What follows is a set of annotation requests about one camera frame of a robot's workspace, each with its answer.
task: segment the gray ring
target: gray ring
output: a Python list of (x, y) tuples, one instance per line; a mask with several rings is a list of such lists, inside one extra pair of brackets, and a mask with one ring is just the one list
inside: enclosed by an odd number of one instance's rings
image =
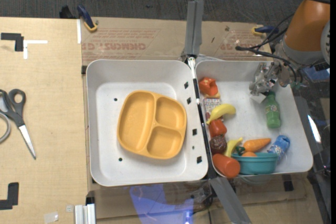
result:
[(2, 118), (6, 124), (7, 124), (7, 130), (5, 132), (5, 134), (3, 136), (0, 137), (0, 143), (4, 142), (6, 140), (6, 138), (9, 136), (9, 134), (11, 133), (11, 123), (9, 122), (9, 119), (7, 118), (7, 116), (5, 114), (2, 114), (0, 112), (0, 118)]

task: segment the blue soda can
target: blue soda can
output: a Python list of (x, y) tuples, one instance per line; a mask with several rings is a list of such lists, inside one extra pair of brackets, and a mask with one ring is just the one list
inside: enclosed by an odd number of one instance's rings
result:
[(279, 135), (272, 146), (267, 150), (268, 153), (276, 153), (278, 155), (278, 162), (285, 155), (289, 148), (290, 140), (285, 135)]

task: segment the teal bowl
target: teal bowl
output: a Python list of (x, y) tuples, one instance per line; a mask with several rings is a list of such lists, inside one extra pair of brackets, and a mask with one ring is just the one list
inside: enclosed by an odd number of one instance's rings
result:
[(237, 153), (232, 158), (240, 163), (242, 175), (266, 175), (272, 174), (277, 166), (278, 155), (275, 153), (256, 152), (257, 157), (242, 157)]

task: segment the green soda bottle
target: green soda bottle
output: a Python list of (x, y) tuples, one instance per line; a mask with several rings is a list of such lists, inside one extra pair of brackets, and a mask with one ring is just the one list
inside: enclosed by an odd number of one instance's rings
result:
[(279, 103), (275, 100), (275, 93), (273, 91), (269, 91), (266, 97), (265, 112), (267, 118), (267, 127), (271, 129), (279, 128), (281, 125), (280, 107)]

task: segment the black scissors handle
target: black scissors handle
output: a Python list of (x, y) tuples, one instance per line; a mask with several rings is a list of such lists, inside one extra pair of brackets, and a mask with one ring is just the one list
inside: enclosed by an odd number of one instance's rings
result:
[[(15, 96), (17, 94), (22, 96), (22, 100), (20, 102), (15, 101)], [(22, 90), (13, 89), (9, 93), (4, 90), (0, 90), (0, 95), (3, 96), (5, 105), (7, 107), (7, 111), (3, 111), (0, 109), (0, 112), (11, 118), (16, 123), (16, 126), (20, 127), (24, 125), (25, 122), (23, 120), (22, 113), (23, 106), (26, 102), (26, 94)]]

